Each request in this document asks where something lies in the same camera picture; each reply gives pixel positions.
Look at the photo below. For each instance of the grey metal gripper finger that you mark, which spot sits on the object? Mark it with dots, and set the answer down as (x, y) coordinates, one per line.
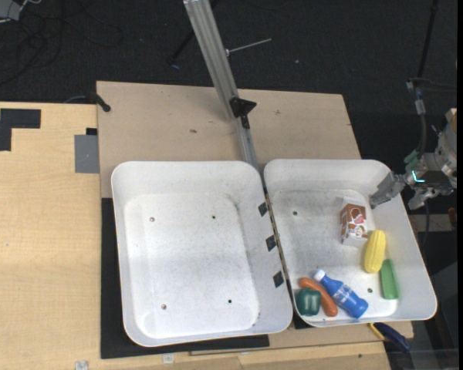
(420, 199)
(386, 191)

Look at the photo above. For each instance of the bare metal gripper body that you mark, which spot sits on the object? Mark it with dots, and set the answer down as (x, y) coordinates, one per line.
(434, 177)

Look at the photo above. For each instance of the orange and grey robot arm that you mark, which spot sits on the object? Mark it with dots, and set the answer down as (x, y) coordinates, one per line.
(452, 129)

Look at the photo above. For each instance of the brown and white carton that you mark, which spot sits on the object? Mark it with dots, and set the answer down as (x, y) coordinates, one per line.
(353, 222)

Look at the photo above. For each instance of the yellow corn cob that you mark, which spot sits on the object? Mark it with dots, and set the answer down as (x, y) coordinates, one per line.
(374, 251)

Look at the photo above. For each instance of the white plastic tray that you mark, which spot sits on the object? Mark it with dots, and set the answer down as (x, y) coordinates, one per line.
(324, 241)
(193, 264)

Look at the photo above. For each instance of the light green cucumber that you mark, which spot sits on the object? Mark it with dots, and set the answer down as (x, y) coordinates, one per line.
(389, 280)

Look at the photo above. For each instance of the blue plastic bottle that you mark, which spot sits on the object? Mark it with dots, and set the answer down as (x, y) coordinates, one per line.
(345, 295)

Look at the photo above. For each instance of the orange sausage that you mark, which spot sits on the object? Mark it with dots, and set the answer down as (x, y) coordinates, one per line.
(326, 299)

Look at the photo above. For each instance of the green bell pepper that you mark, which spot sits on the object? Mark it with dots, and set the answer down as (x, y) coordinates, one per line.
(308, 302)

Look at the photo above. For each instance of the brown cardboard board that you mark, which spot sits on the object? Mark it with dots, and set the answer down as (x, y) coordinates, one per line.
(158, 129)

